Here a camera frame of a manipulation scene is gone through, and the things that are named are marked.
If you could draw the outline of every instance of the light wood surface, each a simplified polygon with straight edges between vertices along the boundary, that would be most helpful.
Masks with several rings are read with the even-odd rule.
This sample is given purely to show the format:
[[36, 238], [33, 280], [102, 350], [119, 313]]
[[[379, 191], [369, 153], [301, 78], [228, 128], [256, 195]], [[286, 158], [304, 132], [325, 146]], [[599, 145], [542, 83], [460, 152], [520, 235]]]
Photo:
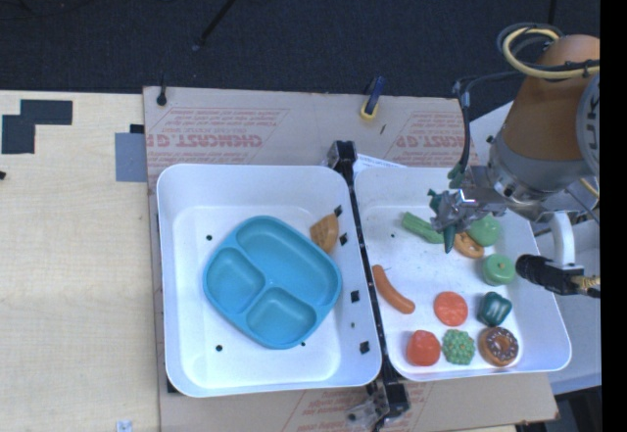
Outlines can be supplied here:
[[[75, 95], [4, 92], [20, 99]], [[0, 430], [159, 430], [145, 183], [116, 182], [115, 133], [136, 95], [73, 100], [34, 154], [0, 155]]]

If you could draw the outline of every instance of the toy food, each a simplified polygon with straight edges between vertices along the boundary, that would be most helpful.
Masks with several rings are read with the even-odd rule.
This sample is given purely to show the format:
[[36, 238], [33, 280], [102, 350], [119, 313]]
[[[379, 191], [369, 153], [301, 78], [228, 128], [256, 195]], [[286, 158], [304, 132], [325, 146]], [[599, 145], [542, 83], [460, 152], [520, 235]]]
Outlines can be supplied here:
[[485, 250], [477, 244], [466, 232], [455, 234], [453, 247], [468, 258], [482, 258]]
[[407, 212], [403, 215], [401, 225], [404, 229], [419, 235], [431, 244], [442, 244], [444, 242], [444, 235], [436, 232], [431, 223], [412, 213]]
[[481, 298], [477, 319], [490, 327], [498, 326], [509, 315], [511, 307], [510, 300], [490, 291]]
[[383, 266], [380, 264], [373, 265], [372, 277], [376, 290], [392, 307], [402, 313], [412, 313], [415, 310], [415, 303], [399, 293], [390, 283]]
[[468, 365], [474, 357], [474, 340], [466, 331], [449, 329], [442, 340], [442, 353], [453, 364]]
[[490, 214], [483, 216], [481, 219], [473, 221], [466, 233], [480, 246], [487, 248], [492, 246], [499, 240], [501, 235], [501, 224]]
[[490, 255], [482, 265], [483, 279], [491, 286], [509, 284], [516, 275], [513, 262], [505, 255]]
[[479, 335], [479, 353], [495, 366], [511, 364], [518, 355], [518, 340], [504, 327], [488, 327]]
[[433, 365], [440, 359], [442, 349], [436, 336], [423, 329], [414, 331], [407, 348], [408, 360], [414, 365]]
[[444, 291], [433, 302], [436, 316], [448, 326], [459, 326], [468, 317], [468, 303], [454, 291]]
[[310, 237], [326, 253], [330, 253], [337, 242], [340, 233], [340, 224], [337, 219], [342, 213], [341, 206], [333, 213], [310, 226]]

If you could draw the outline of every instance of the toy sausage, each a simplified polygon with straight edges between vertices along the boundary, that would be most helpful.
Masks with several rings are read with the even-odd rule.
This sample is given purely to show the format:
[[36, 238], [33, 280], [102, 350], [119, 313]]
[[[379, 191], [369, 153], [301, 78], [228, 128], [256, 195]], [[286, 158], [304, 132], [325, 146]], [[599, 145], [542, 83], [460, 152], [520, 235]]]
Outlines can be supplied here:
[[380, 264], [373, 265], [372, 277], [377, 291], [392, 307], [402, 313], [412, 313], [415, 310], [415, 303], [399, 293], [390, 283], [383, 266]]

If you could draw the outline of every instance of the blue divided plate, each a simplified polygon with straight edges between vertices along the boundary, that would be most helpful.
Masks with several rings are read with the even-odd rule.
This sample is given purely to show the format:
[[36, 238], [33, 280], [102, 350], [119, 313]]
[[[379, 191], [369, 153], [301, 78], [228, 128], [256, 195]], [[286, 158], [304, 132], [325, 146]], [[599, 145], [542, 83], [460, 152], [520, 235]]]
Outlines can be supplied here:
[[203, 273], [203, 290], [212, 305], [271, 349], [289, 349], [308, 338], [341, 288], [337, 264], [311, 239], [272, 216], [240, 223]]

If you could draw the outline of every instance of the black carpet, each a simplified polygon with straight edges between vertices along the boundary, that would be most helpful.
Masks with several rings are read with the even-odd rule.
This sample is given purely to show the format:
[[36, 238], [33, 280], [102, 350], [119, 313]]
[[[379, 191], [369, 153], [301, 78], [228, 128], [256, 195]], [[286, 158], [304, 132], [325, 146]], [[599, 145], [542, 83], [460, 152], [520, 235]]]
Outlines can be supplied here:
[[[0, 88], [140, 93], [143, 86], [450, 97], [469, 74], [511, 70], [511, 24], [600, 36], [601, 0], [0, 0]], [[521, 79], [473, 91], [470, 117]]]

